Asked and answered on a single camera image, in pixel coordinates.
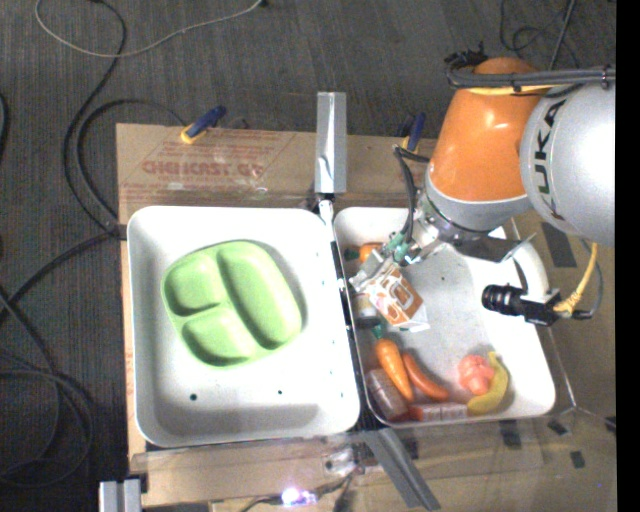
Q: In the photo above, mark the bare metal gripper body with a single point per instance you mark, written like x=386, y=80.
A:
x=424, y=239

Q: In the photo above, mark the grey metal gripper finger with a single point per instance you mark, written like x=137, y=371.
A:
x=379, y=263

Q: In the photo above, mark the white and brown carton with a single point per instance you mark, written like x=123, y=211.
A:
x=400, y=300

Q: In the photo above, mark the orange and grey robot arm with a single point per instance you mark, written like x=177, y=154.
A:
x=480, y=145

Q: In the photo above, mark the small orange toy fruit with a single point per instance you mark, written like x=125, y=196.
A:
x=368, y=251

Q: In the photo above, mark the white plastic tray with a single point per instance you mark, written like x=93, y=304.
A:
x=240, y=410
x=460, y=310

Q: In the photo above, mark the orange carrot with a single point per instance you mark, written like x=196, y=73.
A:
x=393, y=365

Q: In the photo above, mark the orange-red sausage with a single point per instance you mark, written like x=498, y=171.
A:
x=425, y=380

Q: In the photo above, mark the green divided plate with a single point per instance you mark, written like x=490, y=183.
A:
x=235, y=300

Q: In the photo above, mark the red and white carton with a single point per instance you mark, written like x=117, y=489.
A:
x=440, y=411

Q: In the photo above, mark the yellow banana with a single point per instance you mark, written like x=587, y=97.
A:
x=497, y=387

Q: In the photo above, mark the brown cardboard board, red print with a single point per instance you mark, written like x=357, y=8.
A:
x=210, y=165

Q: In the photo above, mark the black cylinder on white bracket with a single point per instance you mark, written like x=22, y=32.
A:
x=505, y=299

